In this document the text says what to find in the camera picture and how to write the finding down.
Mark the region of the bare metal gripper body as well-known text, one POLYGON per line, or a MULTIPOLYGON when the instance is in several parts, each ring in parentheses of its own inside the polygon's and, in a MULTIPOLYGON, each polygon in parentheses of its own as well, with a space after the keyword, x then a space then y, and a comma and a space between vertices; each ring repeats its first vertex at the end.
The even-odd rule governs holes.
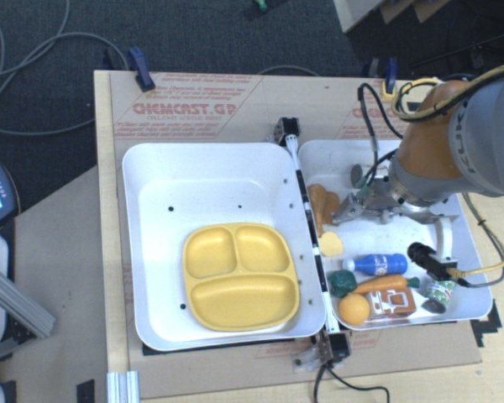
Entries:
POLYGON ((377 216, 381 223, 388 223, 394 215, 412 219, 420 224, 435 224, 440 219, 451 222, 458 214, 433 212, 432 203, 414 196, 394 177, 374 179, 370 187, 360 191, 363 210, 377 216))

